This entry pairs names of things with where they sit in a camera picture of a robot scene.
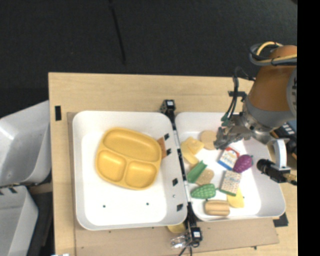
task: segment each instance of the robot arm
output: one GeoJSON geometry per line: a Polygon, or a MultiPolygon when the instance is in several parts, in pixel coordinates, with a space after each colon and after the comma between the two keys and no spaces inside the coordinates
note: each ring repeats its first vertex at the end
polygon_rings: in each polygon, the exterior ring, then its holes
{"type": "Polygon", "coordinates": [[[277,159],[273,167],[279,171],[287,170],[287,151],[285,147],[279,147],[283,139],[275,139],[270,133],[297,118],[297,47],[276,42],[255,44],[250,48],[249,59],[261,68],[255,79],[244,73],[244,78],[254,80],[254,83],[243,99],[242,112],[239,114],[233,111],[238,97],[238,72],[241,69],[235,70],[232,102],[221,119],[214,146],[216,149],[225,149],[233,142],[250,138],[263,144],[272,143],[277,159]],[[271,49],[270,54],[262,57],[261,53],[266,49],[271,49]]]}

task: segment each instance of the wooden table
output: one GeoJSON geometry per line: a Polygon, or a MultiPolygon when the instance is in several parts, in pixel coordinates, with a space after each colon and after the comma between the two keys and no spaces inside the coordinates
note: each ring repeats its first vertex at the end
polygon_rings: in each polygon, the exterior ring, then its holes
{"type": "MultiPolygon", "coordinates": [[[[85,230],[75,221],[67,116],[84,110],[158,112],[165,99],[175,100],[176,113],[223,113],[231,102],[228,91],[233,90],[232,78],[49,73],[48,85],[56,254],[179,254],[180,250],[172,250],[169,245],[170,237],[176,235],[170,234],[166,227],[100,232],[85,230]]],[[[251,86],[252,82],[241,79],[239,90],[249,92],[251,86]]],[[[236,112],[241,111],[241,105],[237,104],[236,112]]],[[[288,164],[296,174],[296,161],[289,158],[288,164]]],[[[271,218],[200,223],[204,240],[193,253],[199,256],[298,255],[297,187],[285,183],[281,188],[288,226],[274,228],[271,218]]]]}

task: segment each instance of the yellow divided tray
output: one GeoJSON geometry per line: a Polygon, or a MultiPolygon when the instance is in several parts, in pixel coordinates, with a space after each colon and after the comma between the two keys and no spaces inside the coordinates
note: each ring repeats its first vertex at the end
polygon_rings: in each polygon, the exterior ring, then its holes
{"type": "Polygon", "coordinates": [[[156,180],[162,152],[152,137],[127,128],[115,127],[103,135],[95,167],[100,177],[133,190],[144,190],[156,180]]]}

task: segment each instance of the table surface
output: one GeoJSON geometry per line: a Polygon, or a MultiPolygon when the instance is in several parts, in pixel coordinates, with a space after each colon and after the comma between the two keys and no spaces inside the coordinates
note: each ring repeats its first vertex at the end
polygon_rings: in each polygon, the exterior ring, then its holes
{"type": "MultiPolygon", "coordinates": [[[[232,91],[234,86],[231,77],[57,72],[48,74],[48,84],[55,250],[56,254],[69,253],[70,255],[81,255],[81,250],[77,250],[77,246],[79,246],[77,243],[80,242],[77,241],[76,234],[79,234],[78,239],[80,239],[82,230],[75,221],[73,211],[68,113],[84,110],[158,112],[165,99],[175,101],[176,114],[180,112],[225,112],[231,102],[228,91],[232,91]],[[59,117],[57,119],[56,106],[60,106],[61,119],[59,117]]],[[[252,82],[240,79],[240,91],[248,93],[251,86],[252,82]]],[[[242,104],[238,103],[235,111],[241,111],[241,106],[242,104]]],[[[297,174],[297,162],[290,156],[288,157],[288,165],[292,168],[292,173],[297,174]]],[[[264,234],[262,233],[258,245],[263,246],[258,246],[256,249],[247,247],[246,243],[236,241],[233,241],[234,246],[228,247],[233,244],[229,241],[226,242],[227,247],[218,246],[215,251],[205,252],[194,250],[194,255],[234,256],[239,254],[256,256],[257,252],[261,256],[298,255],[297,187],[288,183],[283,183],[280,186],[286,202],[285,212],[289,225],[274,228],[279,242],[273,242],[273,240],[268,242],[268,237],[263,241],[264,234]]],[[[259,220],[259,222],[269,225],[267,229],[270,230],[272,219],[259,220]]],[[[159,236],[162,236],[163,230],[161,228],[154,229],[159,232],[159,236]]],[[[146,236],[150,233],[146,229],[141,232],[145,232],[146,236]]],[[[94,251],[93,248],[99,248],[99,244],[92,245],[91,252],[94,251]]],[[[160,250],[154,255],[179,254],[179,251],[168,252],[164,249],[163,252],[160,250]]]]}

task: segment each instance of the yellow object under tray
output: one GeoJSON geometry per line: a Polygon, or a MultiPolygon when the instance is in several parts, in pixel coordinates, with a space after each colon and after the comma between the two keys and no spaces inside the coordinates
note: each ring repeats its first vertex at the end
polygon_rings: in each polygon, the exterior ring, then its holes
{"type": "Polygon", "coordinates": [[[143,190],[155,182],[161,159],[161,147],[154,138],[116,127],[103,135],[95,167],[100,177],[110,183],[143,190]]]}

